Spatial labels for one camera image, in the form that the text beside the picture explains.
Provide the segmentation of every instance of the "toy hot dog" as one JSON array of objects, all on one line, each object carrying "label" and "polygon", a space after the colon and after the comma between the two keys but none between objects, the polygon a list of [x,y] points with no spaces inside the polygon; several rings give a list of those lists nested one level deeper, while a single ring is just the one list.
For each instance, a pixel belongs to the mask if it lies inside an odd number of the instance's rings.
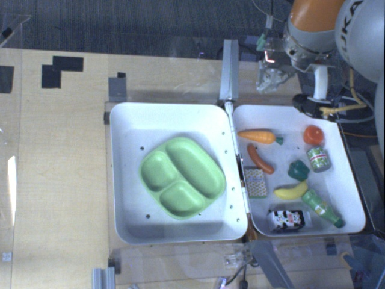
[{"label": "toy hot dog", "polygon": [[255,163],[258,168],[261,168],[268,175],[272,175],[274,173],[274,168],[267,164],[261,157],[258,155],[256,148],[252,143],[247,145],[247,152],[251,158],[251,160]]}]

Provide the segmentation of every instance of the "toy banana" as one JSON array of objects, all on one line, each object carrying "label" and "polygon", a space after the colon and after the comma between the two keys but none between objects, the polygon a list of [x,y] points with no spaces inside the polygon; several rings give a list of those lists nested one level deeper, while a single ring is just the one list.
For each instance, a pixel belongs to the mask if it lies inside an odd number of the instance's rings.
[{"label": "toy banana", "polygon": [[306,181],[302,181],[296,187],[293,188],[278,188],[274,190],[274,194],[283,200],[294,200],[302,197],[308,190]]}]

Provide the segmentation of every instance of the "bottle cap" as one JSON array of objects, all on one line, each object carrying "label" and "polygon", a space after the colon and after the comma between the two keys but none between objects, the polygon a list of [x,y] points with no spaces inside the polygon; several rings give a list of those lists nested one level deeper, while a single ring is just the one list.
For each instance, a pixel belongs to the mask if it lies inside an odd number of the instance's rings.
[{"label": "bottle cap", "polygon": [[345,224],[345,222],[344,222],[342,219],[338,219],[338,221],[336,221],[336,222],[334,223],[335,227],[337,227],[337,228],[343,227],[344,224]]}]

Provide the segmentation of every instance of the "green plate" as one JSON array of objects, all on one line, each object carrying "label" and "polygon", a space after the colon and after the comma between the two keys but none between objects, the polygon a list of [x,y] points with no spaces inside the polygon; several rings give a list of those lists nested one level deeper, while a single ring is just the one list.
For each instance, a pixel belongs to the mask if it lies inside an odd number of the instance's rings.
[{"label": "green plate", "polygon": [[216,162],[186,137],[173,138],[151,151],[140,164],[139,173],[163,210],[181,220],[202,212],[226,187]]}]

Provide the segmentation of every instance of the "green and white can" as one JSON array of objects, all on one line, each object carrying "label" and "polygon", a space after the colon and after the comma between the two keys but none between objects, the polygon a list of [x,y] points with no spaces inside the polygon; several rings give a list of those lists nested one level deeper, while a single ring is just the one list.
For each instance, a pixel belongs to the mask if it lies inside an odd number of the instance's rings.
[{"label": "green and white can", "polygon": [[310,165],[314,172],[323,172],[331,167],[329,157],[323,147],[314,147],[307,151]]}]

